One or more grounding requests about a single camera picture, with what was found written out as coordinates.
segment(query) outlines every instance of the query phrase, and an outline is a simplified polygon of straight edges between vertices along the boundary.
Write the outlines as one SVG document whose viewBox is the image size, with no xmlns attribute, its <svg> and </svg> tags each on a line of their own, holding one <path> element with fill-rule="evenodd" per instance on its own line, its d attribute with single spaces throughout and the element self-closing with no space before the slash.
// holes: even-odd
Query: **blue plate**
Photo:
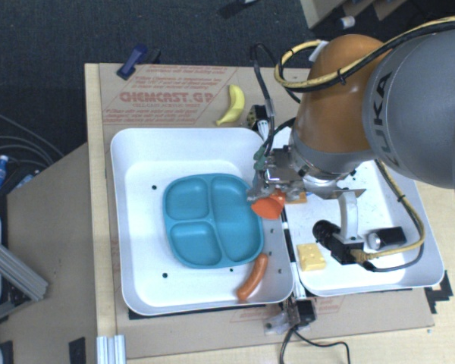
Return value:
<svg viewBox="0 0 455 364">
<path fill-rule="evenodd" d="M 261 218 L 246 201 L 249 185 L 231 174 L 201 174 L 175 180 L 163 196 L 168 242 L 193 268 L 251 262 L 263 248 Z"/>
</svg>

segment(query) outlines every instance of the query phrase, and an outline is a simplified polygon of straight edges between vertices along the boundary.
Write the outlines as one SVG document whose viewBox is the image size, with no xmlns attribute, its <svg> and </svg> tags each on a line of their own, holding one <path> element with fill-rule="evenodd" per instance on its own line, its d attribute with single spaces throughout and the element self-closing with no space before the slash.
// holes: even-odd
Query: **toy banana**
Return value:
<svg viewBox="0 0 455 364">
<path fill-rule="evenodd" d="M 229 96 L 231 97 L 231 105 L 224 116 L 215 123 L 221 125 L 223 123 L 232 123 L 240 118 L 244 110 L 244 93 L 238 85 L 229 86 Z"/>
</svg>

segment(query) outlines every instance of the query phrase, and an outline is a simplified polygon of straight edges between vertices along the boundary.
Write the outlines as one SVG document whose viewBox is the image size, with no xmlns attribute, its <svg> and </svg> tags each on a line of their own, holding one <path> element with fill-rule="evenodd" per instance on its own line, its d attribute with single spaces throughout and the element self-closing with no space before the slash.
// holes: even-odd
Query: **yellow cable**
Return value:
<svg viewBox="0 0 455 364">
<path fill-rule="evenodd" d="M 395 248 L 395 249 L 388 249 L 386 251 L 381 251 L 381 252 L 376 252 L 376 253 L 366 253 L 362 249 L 353 249 L 350 252 L 350 254 L 352 256 L 354 256 L 354 258 L 356 258 L 356 262 L 359 264 L 364 263 L 368 260 L 380 258 L 382 256 L 394 255 L 396 253 L 403 253 L 403 252 L 418 248 L 424 243 L 425 238 L 426 238 L 425 225 L 423 224 L 422 219 L 419 217 L 418 213 L 413 208 L 413 206 L 408 201 L 408 199 L 403 195 L 403 192 L 397 186 L 396 181 L 389 174 L 388 170 L 382 164 L 382 162 L 378 162 L 378 166 L 379 166 L 379 169 L 381 170 L 381 172 L 383 173 L 383 176 L 386 179 L 386 181 L 388 183 L 390 183 L 391 186 L 394 188 L 394 192 L 398 195 L 401 203 L 403 203 L 404 208 L 408 211 L 408 213 L 415 220 L 415 226 L 419 233 L 419 239 L 415 243 L 410 244 L 408 246 L 402 246 L 402 247 Z"/>
<path fill-rule="evenodd" d="M 364 57 L 352 62 L 351 64 L 348 64 L 345 67 L 342 67 L 339 70 L 339 72 L 340 72 L 340 74 L 345 74 L 346 72 L 348 72 L 348 70 L 350 70 L 353 67 L 357 66 L 359 63 L 361 63 L 365 59 L 371 58 L 372 55 L 374 55 L 378 50 L 380 50 L 383 47 L 385 47 L 388 43 L 393 42 L 394 40 L 397 40 L 397 39 L 399 39 L 399 38 L 401 38 L 401 37 L 403 37 L 405 35 L 408 35 L 408 34 L 414 32 L 414 31 L 416 31 L 416 30 L 419 30 L 419 29 L 425 28 L 425 27 L 429 27 L 429 26 L 432 26 L 432 25 L 435 25 L 435 24 L 444 24 L 444 23 L 449 23 L 449 22 L 453 22 L 453 21 L 455 22 L 455 16 L 449 16 L 449 17 L 444 17 L 442 19 L 429 21 L 429 22 L 427 22 L 425 24 L 421 24 L 421 25 L 419 25 L 417 27 L 414 27 L 411 30 L 406 31 L 405 33 L 401 33 L 400 35 L 395 36 L 393 39 L 388 40 L 386 43 L 382 44 L 376 50 L 373 50 L 372 52 L 370 52 L 369 54 L 365 55 Z M 321 40 L 313 40 L 313 41 L 309 41 L 309 42 L 305 42 L 305 43 L 300 43 L 299 45 L 294 46 L 292 49 L 290 49 L 289 51 L 285 52 L 285 54 L 283 54 L 281 56 L 281 62 L 280 62 L 281 66 L 284 66 L 287 63 L 287 61 L 290 58 L 292 58 L 295 54 L 297 54 L 298 52 L 301 52 L 301 51 L 303 51 L 305 49 L 309 49 L 309 48 L 312 48 L 312 47 L 316 47 L 320 43 L 321 43 Z M 310 88 L 310 87 L 313 87 L 313 86 L 320 85 L 322 83 L 327 83 L 328 81 L 333 80 L 334 78 L 338 78 L 338 77 L 339 77 L 339 73 L 337 71 L 335 71 L 333 73 L 329 73 L 329 74 L 326 74 L 326 75 L 321 76 L 321 77 L 312 78 L 311 80 L 286 81 L 280 75 L 280 64 L 277 64 L 275 66 L 275 79 L 282 86 L 284 86 L 287 89 Z"/>
</svg>

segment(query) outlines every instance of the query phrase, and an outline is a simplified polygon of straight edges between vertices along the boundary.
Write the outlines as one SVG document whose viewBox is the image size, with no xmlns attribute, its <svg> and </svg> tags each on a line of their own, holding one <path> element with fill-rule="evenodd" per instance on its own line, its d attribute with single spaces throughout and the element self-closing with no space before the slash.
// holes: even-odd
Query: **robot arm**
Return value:
<svg viewBox="0 0 455 364">
<path fill-rule="evenodd" d="M 263 212 L 275 191 L 287 201 L 303 191 L 357 197 L 363 190 L 340 190 L 337 182 L 373 159 L 408 178 L 455 189 L 455 17 L 384 45 L 367 36 L 336 38 L 307 81 L 285 81 L 283 64 L 313 46 L 296 46 L 275 69 L 281 85 L 303 96 L 289 144 L 258 163 L 248 192 L 253 210 Z"/>
</svg>

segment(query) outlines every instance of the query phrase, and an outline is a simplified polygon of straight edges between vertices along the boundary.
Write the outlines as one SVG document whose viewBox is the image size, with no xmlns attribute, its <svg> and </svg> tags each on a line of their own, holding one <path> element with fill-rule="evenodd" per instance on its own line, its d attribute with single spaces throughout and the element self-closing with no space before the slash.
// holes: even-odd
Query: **orange object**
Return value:
<svg viewBox="0 0 455 364">
<path fill-rule="evenodd" d="M 259 282 L 265 275 L 267 265 L 268 256 L 265 253 L 260 253 L 255 259 L 255 265 L 253 266 L 251 275 L 246 279 L 243 286 L 237 289 L 236 295 L 239 300 L 246 300 L 256 289 Z"/>
<path fill-rule="evenodd" d="M 266 198 L 260 198 L 251 205 L 251 209 L 259 216 L 268 220 L 276 220 L 280 217 L 285 205 L 285 193 L 276 191 Z"/>
</svg>

